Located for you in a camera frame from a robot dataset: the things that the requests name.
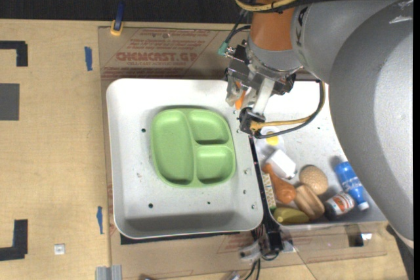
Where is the small can with orange label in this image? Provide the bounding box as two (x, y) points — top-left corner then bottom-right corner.
(324, 191), (356, 220)

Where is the beige patterned packet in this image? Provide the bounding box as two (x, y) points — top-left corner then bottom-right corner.
(262, 172), (278, 210)

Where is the orange carrot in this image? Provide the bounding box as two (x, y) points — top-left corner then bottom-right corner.
(234, 89), (247, 110)

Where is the beige round bread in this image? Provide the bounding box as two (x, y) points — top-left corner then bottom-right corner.
(299, 164), (329, 196)

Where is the tan hot dog bun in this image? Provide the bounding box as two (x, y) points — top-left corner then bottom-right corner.
(294, 184), (326, 220)

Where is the brown cardboard board red print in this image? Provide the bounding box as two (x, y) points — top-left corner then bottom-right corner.
(97, 25), (389, 270)

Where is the green divided plate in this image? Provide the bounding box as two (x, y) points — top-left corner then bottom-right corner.
(150, 108), (238, 189)

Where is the orange chicken drumstick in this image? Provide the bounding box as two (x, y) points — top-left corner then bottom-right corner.
(262, 163), (297, 205)

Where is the blue bottle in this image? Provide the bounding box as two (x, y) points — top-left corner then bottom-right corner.
(333, 161), (370, 212)

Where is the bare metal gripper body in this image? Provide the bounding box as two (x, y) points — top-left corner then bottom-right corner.
(225, 41), (297, 96)

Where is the white carton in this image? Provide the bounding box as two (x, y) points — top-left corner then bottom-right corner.
(264, 149), (298, 180)

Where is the black block with thin wires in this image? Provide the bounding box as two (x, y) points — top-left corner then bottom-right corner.
(259, 229), (285, 254)

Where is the white plastic tray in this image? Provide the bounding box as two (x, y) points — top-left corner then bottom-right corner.
(105, 77), (265, 240)
(249, 79), (390, 226)

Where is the white fried egg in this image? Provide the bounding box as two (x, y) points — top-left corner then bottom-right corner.
(255, 127), (287, 162)

